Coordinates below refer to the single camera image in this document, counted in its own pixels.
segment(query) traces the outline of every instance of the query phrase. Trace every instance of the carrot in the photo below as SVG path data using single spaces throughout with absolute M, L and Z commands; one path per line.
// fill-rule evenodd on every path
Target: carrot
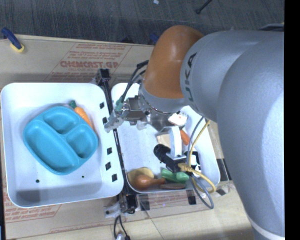
M 69 105 L 74 109 L 74 112 L 76 112 L 80 117 L 82 117 L 82 119 L 83 119 L 84 121 L 86 121 L 87 124 L 88 124 L 91 128 L 93 128 L 92 123 L 90 122 L 87 113 L 85 112 L 85 110 L 84 110 L 82 107 L 77 106 L 77 104 L 76 104 L 76 102 L 75 102 L 74 100 L 71 101 Z
M 184 130 L 180 130 L 180 134 L 181 134 L 181 140 L 183 141 L 183 143 L 185 145 L 189 145 L 190 143 L 190 138 L 189 136 L 185 133 Z

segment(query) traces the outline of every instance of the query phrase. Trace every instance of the gray carpet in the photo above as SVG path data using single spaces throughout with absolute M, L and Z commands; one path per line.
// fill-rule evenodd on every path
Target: gray carpet
M 206 0 L 157 1 L 0 0 L 0 38 L 7 27 L 16 34 L 148 44 L 150 34 L 159 36 L 173 25 L 206 35 L 285 21 L 285 0 L 213 0 L 199 15 L 195 10 Z

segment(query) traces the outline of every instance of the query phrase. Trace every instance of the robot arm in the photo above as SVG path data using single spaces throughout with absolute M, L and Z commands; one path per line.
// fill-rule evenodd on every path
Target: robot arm
M 217 122 L 256 240 L 285 239 L 283 77 L 283 32 L 203 36 L 173 26 L 153 49 L 137 99 L 159 132 L 187 105 Z

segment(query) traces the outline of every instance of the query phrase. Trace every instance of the blue and yellow clamp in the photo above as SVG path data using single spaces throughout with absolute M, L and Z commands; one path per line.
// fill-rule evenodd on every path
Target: blue and yellow clamp
M 1 30 L 2 34 L 8 38 L 11 42 L 10 47 L 12 49 L 14 49 L 17 53 L 22 53 L 25 49 L 25 46 L 19 42 L 19 40 L 16 38 L 16 36 L 14 35 L 14 33 L 12 33 L 9 29 L 7 29 L 6 27 L 4 27 Z

